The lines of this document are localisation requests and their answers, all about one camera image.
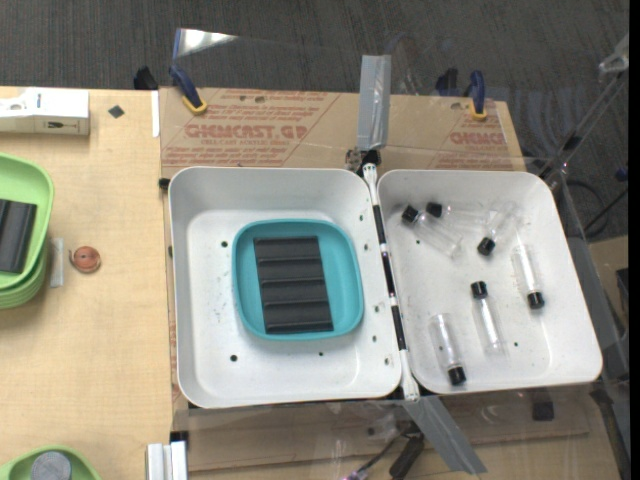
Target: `small black square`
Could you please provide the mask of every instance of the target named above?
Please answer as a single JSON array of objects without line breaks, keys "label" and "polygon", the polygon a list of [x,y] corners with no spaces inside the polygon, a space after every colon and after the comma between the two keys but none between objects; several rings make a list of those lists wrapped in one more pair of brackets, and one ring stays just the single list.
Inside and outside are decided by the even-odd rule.
[{"label": "small black square", "polygon": [[118,119],[120,116],[124,115],[124,110],[120,108],[120,105],[116,105],[109,109],[109,114]]},{"label": "small black square", "polygon": [[534,421],[553,421],[554,417],[553,402],[537,402],[533,404]]}]

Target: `clear plastic tube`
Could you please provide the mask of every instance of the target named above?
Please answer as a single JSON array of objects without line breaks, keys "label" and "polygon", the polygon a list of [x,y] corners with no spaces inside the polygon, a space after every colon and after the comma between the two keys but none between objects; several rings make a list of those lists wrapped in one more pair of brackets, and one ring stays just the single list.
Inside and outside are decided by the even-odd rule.
[{"label": "clear plastic tube", "polygon": [[430,201],[427,203],[425,211],[436,219],[442,219],[461,230],[486,227],[489,222],[489,212],[478,201],[452,202],[449,204]]},{"label": "clear plastic tube", "polygon": [[500,320],[495,301],[493,297],[489,296],[486,283],[484,281],[473,283],[471,285],[471,293],[475,303],[473,318],[485,352],[503,354],[504,339]]},{"label": "clear plastic tube", "polygon": [[450,258],[456,258],[462,251],[463,236],[428,213],[407,206],[402,221],[413,228],[421,241]]},{"label": "clear plastic tube", "polygon": [[529,245],[520,244],[511,252],[511,262],[516,272],[518,287],[527,299],[531,309],[541,309],[545,300],[542,296],[540,271],[533,249]]},{"label": "clear plastic tube", "polygon": [[489,256],[498,243],[507,241],[515,233],[518,213],[518,205],[513,201],[502,204],[487,224],[485,236],[478,244],[480,254]]},{"label": "clear plastic tube", "polygon": [[467,376],[462,364],[460,349],[453,334],[451,315],[441,313],[431,317],[429,320],[429,334],[438,358],[438,364],[447,373],[451,384],[454,386],[464,384]]}]

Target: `open case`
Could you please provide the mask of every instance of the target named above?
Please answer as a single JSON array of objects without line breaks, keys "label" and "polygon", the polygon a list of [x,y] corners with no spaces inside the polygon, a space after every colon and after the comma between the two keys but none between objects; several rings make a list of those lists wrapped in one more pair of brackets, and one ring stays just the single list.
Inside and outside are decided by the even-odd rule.
[{"label": "open case", "polygon": [[[402,222],[407,205],[423,209],[434,200],[479,204],[490,215],[516,202],[517,232],[483,256],[476,246],[485,229],[467,229],[461,253],[452,259],[416,239]],[[589,382],[601,371],[553,195],[534,175],[401,169],[381,176],[372,193],[362,178],[340,169],[191,167],[171,180],[169,210],[177,376],[183,394],[198,407],[380,399],[403,391],[406,396],[398,388],[409,378],[421,393],[477,393]],[[282,339],[260,335],[243,318],[237,284],[255,274],[238,271],[238,247],[247,226],[274,222],[326,223],[346,237],[359,282],[341,289],[361,290],[344,300],[361,301],[362,312],[345,332]],[[529,308],[518,286],[510,259],[518,241],[536,251],[546,300],[539,310]],[[320,243],[323,264],[333,255],[324,247]],[[390,279],[397,297],[390,297]],[[499,315],[504,350],[498,355],[485,352],[472,317],[477,301],[470,286],[477,281],[490,287]],[[401,318],[394,321],[396,303]],[[440,366],[429,333],[429,321],[442,313],[464,365],[466,381],[459,385]]]}]

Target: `green plastic bowl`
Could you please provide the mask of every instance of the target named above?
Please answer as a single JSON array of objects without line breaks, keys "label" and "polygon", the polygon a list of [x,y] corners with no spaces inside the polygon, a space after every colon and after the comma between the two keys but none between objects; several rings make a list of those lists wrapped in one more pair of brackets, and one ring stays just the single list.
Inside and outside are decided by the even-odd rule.
[{"label": "green plastic bowl", "polygon": [[71,462],[71,478],[73,480],[101,480],[98,472],[89,461],[73,448],[61,445],[36,448],[17,459],[0,466],[0,480],[30,480],[33,462],[45,452],[62,453]]},{"label": "green plastic bowl", "polygon": [[20,274],[0,272],[0,290],[18,285],[32,275],[45,244],[53,193],[51,178],[42,167],[29,160],[0,153],[0,199],[37,206],[24,270]]},{"label": "green plastic bowl", "polygon": [[9,309],[29,302],[42,288],[47,272],[47,247],[43,247],[38,262],[29,277],[11,288],[0,290],[0,309]]}]

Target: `gray carpet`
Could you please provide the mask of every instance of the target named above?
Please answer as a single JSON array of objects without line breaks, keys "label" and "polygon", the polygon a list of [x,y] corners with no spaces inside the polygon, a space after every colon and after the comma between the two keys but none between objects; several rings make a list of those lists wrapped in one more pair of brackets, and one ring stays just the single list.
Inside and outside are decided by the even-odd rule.
[{"label": "gray carpet", "polygon": [[[267,49],[243,69],[210,65],[198,85],[355,91],[357,56],[383,53],[401,33],[405,68],[423,92],[433,92],[449,67],[459,70],[461,89],[481,69],[489,95],[508,101],[525,151],[548,156],[601,90],[596,66],[628,32],[630,0],[0,0],[0,7],[2,85],[131,89],[142,65],[168,85],[175,30],[192,27],[305,45],[309,56],[302,78],[294,75],[300,66],[274,67],[277,50]],[[341,52],[325,78],[313,73],[317,46]],[[627,149],[628,78],[569,164],[583,225],[625,188],[614,174]],[[627,234],[627,215],[624,196],[590,238]]]}]

